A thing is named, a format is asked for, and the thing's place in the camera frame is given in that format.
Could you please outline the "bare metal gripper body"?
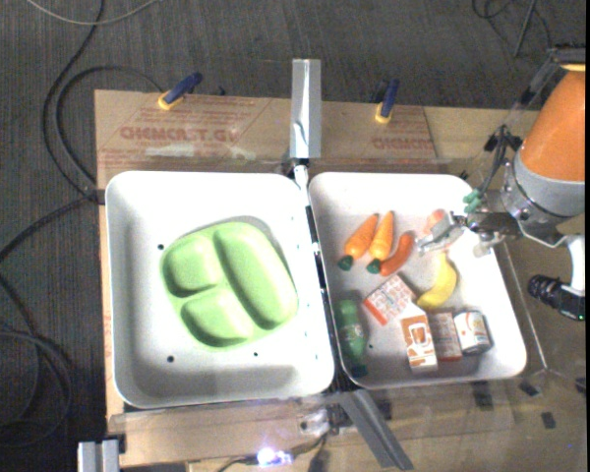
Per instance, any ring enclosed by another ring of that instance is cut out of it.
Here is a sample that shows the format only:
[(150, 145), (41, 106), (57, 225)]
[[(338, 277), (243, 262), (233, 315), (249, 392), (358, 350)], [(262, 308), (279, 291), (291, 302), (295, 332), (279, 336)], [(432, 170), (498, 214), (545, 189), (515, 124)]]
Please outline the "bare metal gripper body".
[(563, 243), (558, 226), (568, 219), (568, 199), (555, 181), (505, 172), (500, 188), (488, 190), (482, 203), (467, 213), (475, 233), (525, 237), (547, 247)]

